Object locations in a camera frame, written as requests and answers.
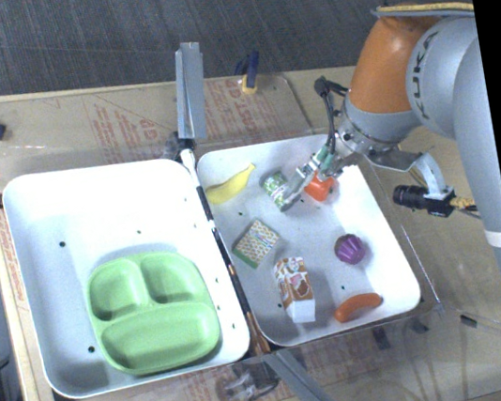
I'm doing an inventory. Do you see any white and brown carton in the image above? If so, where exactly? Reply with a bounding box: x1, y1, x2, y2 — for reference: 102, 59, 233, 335
271, 254, 320, 329

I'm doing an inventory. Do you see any yellow banana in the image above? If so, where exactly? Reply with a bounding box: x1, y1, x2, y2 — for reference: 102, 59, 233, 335
201, 162, 262, 207

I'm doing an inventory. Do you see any orange sausage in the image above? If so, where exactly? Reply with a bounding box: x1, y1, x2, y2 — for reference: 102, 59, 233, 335
331, 290, 387, 325

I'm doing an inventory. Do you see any black cylinder on white bracket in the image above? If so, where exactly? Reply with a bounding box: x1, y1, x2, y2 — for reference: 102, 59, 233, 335
369, 138, 462, 229

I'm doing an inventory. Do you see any purple ribbed cup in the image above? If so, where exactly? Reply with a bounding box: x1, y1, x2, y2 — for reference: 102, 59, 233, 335
331, 230, 369, 269

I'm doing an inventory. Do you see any black block with thin wires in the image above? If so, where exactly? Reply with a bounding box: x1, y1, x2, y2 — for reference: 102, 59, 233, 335
244, 354, 282, 392

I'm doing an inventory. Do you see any green divided plate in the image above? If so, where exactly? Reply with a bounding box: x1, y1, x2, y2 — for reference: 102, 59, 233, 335
81, 242, 227, 383

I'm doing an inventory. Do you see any green and yellow packet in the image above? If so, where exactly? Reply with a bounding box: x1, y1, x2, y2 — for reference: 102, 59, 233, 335
227, 215, 286, 273

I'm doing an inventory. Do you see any white plastic tray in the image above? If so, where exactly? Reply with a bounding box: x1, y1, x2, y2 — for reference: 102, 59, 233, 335
193, 120, 428, 358
0, 141, 257, 401

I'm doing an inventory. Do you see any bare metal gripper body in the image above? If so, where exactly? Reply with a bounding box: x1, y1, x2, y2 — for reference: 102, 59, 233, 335
289, 122, 374, 187

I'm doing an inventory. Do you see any brown cardboard board red print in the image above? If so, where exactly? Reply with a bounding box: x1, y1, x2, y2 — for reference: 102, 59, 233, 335
0, 15, 501, 401

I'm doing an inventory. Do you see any green and white can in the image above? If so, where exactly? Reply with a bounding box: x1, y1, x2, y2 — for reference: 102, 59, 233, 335
258, 167, 298, 215

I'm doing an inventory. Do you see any orange carrot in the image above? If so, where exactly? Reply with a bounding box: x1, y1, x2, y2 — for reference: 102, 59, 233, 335
301, 169, 342, 206

